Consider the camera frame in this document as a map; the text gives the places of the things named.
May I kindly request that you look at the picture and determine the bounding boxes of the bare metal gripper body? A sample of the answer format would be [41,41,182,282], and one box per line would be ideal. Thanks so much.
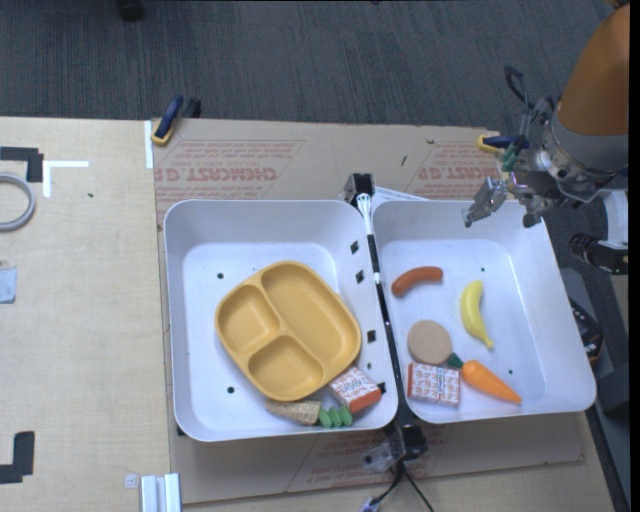
[506,142,622,211]

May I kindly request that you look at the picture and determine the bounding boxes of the white paper sheet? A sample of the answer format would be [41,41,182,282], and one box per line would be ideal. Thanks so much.
[372,185,431,203]

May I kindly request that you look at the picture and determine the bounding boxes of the white plastic tray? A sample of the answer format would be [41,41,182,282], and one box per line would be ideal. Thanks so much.
[371,199,598,425]
[163,199,400,444]

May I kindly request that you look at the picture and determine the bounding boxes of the orange sausage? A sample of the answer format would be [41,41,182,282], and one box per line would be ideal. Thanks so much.
[390,265,445,299]

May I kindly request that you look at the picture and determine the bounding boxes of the yellow banana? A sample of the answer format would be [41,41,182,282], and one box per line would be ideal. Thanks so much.
[459,279,496,350]

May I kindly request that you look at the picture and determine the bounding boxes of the thin black and white rod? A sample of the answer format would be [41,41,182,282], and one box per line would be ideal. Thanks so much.
[356,193,407,432]

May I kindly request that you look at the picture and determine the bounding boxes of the tan round biscuit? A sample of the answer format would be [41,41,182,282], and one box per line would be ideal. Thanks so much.
[406,319,454,366]

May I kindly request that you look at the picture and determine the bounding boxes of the orange carrot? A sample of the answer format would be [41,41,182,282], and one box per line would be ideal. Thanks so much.
[445,352,523,405]

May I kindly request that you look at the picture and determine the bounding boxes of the orange and white carton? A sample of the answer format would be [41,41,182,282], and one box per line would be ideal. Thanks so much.
[328,365,384,415]
[406,361,462,408]

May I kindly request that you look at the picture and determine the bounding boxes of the yellow divided plate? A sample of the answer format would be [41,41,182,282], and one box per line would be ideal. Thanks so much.
[214,260,363,403]

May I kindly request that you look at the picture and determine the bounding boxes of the brown cardboard board red print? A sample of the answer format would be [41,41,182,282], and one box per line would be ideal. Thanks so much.
[151,117,586,505]

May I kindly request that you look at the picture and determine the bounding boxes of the green pea pod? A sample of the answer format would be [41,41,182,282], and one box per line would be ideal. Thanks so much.
[317,405,355,430]

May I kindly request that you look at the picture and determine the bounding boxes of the tan waffle cracker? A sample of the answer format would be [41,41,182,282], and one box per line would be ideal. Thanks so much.
[264,399,323,427]

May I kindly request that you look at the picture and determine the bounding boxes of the black cylinder on white bracket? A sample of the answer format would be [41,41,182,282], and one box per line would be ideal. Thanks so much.
[569,188,630,276]

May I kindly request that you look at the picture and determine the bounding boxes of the black block with thin wires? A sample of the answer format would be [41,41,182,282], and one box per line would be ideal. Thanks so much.
[361,424,430,472]
[343,172,377,204]

